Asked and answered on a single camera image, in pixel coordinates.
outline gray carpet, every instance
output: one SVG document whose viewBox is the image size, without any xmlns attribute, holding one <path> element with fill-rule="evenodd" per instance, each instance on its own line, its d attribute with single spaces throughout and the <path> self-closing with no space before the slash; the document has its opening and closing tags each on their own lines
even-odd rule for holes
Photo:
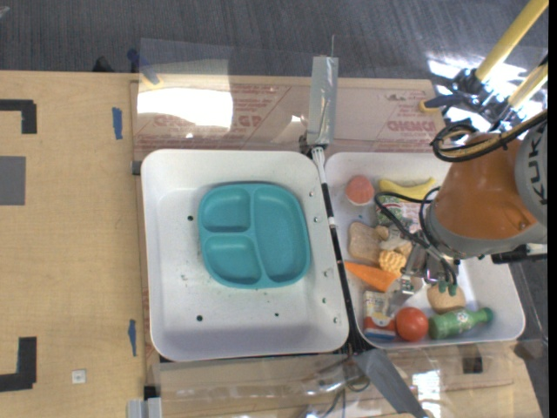
<svg viewBox="0 0 557 418">
<path fill-rule="evenodd" d="M 328 53 L 336 36 L 341 76 L 435 81 L 432 62 L 479 64 L 528 1 L 0 0 L 10 7 L 0 19 L 0 69 L 90 71 L 104 56 L 129 71 L 126 52 L 142 38 L 311 56 Z M 522 77 L 546 55 L 548 30 L 546 11 L 508 58 Z M 307 74 L 295 60 L 277 68 L 242 55 L 234 72 Z M 548 416 L 547 262 L 513 271 L 533 305 L 522 340 L 544 342 L 522 354 Z"/>
</svg>

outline green bottle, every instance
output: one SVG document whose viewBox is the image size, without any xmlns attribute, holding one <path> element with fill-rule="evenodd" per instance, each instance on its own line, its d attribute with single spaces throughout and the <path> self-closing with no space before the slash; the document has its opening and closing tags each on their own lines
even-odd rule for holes
<svg viewBox="0 0 557 418">
<path fill-rule="evenodd" d="M 461 308 L 439 316 L 429 318 L 429 336 L 432 339 L 445 339 L 455 336 L 475 327 L 481 322 L 489 322 L 493 319 L 491 308 L 481 308 L 478 311 L 470 311 Z"/>
</svg>

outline teal divided plate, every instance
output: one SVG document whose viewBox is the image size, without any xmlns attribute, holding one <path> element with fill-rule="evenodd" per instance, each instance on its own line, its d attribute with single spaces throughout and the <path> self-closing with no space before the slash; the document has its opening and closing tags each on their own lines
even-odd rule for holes
<svg viewBox="0 0 557 418">
<path fill-rule="evenodd" d="M 228 287 L 283 287 L 301 279 L 310 265 L 304 213 L 278 185 L 211 189 L 199 205 L 198 227 L 205 267 Z"/>
</svg>

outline clear plastic sheet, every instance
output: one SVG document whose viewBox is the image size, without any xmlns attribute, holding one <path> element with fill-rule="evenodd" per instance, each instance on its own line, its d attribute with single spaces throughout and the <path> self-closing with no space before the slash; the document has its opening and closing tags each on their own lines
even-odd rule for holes
<svg viewBox="0 0 557 418">
<path fill-rule="evenodd" d="M 430 152 L 443 119 L 418 103 L 435 96 L 431 83 L 343 78 L 357 51 L 335 42 L 320 56 L 142 39 L 129 54 L 141 76 L 134 159 L 162 148 L 297 152 L 308 143 L 328 153 Z M 372 67 L 371 57 L 359 67 Z"/>
<path fill-rule="evenodd" d="M 508 344 L 388 356 L 424 416 L 540 416 L 524 363 Z M 163 416 L 419 416 L 397 411 L 357 358 L 320 354 L 162 363 L 152 369 Z"/>
</svg>

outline white tray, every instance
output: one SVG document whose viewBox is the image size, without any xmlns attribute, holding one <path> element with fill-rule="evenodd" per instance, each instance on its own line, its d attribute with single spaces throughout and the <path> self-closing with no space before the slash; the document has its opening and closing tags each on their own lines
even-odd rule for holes
<svg viewBox="0 0 557 418">
<path fill-rule="evenodd" d="M 353 221 L 361 221 L 375 226 L 375 207 L 356 207 L 347 201 L 344 189 L 347 181 L 357 174 L 366 175 L 377 188 L 379 179 L 421 183 L 434 177 L 442 183 L 449 164 L 425 153 L 357 153 L 340 152 L 333 154 L 325 163 L 325 175 L 332 199 L 340 249 L 343 258 L 349 260 L 347 251 L 348 226 Z M 353 274 L 347 272 L 348 285 L 354 306 L 356 321 L 363 327 L 364 306 L 363 293 L 366 285 Z M 473 310 L 490 307 L 494 319 L 485 326 L 476 327 L 458 337 L 445 340 L 431 340 L 426 337 L 418 342 L 402 340 L 384 341 L 367 339 L 375 347 L 410 348 L 464 344 L 472 342 L 489 342 L 515 340 L 524 331 L 526 319 L 520 297 L 508 265 L 495 265 L 490 258 L 483 260 L 464 260 L 460 266 L 459 284 L 466 296 L 467 307 Z M 426 289 L 420 290 L 405 304 L 418 307 L 428 317 L 433 314 L 426 297 Z"/>
<path fill-rule="evenodd" d="M 165 358 L 324 353 L 345 343 L 345 301 L 310 159 L 295 152 L 161 150 L 144 160 L 141 179 L 151 338 Z M 199 202 L 215 185 L 239 181 L 282 185 L 302 205 L 312 262 L 293 285 L 231 288 L 206 271 L 196 223 Z"/>
</svg>

